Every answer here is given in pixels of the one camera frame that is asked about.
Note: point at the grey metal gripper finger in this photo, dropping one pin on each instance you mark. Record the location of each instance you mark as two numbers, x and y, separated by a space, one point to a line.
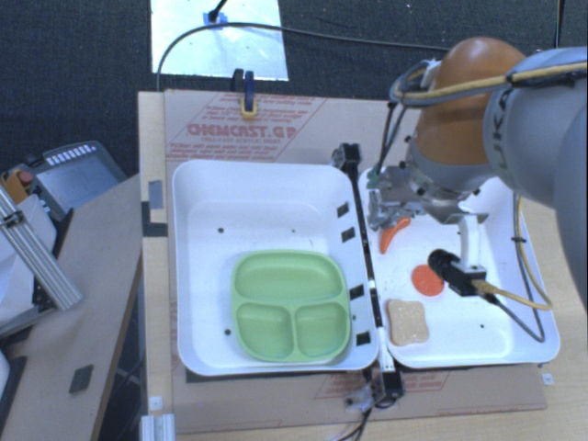
377 214
398 213

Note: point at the beige bread slice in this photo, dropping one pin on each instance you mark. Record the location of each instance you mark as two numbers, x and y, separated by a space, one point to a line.
406 322

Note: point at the white plastic tray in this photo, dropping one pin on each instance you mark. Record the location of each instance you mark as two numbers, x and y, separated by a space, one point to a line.
257 200
464 333

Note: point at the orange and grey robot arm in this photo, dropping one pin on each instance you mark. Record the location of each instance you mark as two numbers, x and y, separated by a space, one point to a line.
528 122

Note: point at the thin black and white rod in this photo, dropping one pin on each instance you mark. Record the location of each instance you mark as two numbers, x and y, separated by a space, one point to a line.
364 241

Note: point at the black cylinder on white bracket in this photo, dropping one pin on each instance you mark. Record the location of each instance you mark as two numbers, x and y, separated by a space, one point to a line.
459 276

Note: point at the green divided plate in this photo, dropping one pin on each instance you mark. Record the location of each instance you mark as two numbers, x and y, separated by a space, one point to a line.
285 278

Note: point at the orange carrot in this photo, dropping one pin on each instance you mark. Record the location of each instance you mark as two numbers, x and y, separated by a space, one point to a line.
387 239

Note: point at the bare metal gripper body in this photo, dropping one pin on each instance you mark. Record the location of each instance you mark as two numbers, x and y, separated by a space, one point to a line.
413 188

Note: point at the orange round slice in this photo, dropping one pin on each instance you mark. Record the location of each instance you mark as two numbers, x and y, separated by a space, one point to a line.
425 283

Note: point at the brown cardboard board red print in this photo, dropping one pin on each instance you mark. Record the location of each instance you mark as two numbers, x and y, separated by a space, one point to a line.
294 127

